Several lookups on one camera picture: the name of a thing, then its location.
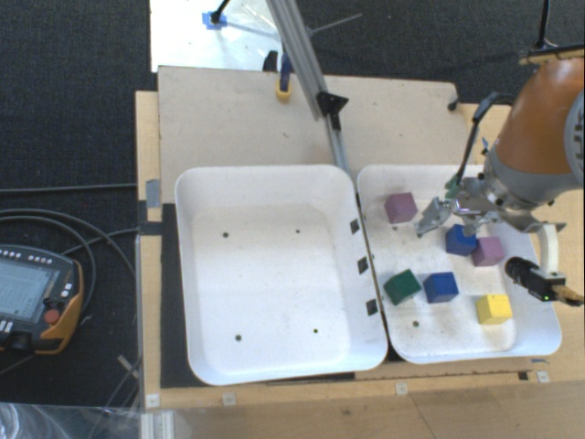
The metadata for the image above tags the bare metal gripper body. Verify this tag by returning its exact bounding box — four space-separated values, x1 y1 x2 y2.
451 176 569 235

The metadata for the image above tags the blue cube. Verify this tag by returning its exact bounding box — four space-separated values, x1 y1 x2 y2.
445 224 479 258
422 271 460 305

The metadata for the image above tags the purple cube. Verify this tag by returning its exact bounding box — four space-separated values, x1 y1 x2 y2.
471 236 505 268
383 192 419 225

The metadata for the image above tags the thin black rod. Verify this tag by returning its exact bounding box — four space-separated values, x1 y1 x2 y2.
354 189 389 338

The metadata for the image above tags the green cube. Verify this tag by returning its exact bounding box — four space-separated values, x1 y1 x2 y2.
382 269 423 306

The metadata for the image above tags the yellow cube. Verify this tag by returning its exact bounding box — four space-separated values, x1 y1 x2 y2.
474 294 514 327

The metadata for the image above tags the white plastic tray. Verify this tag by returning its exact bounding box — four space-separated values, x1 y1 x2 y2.
175 164 389 387
356 163 563 366

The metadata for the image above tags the pale wood board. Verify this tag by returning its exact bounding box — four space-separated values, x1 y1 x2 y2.
156 65 460 206

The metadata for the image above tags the black cylinder on white bracket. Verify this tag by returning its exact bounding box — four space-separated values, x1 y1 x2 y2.
504 223 569 303

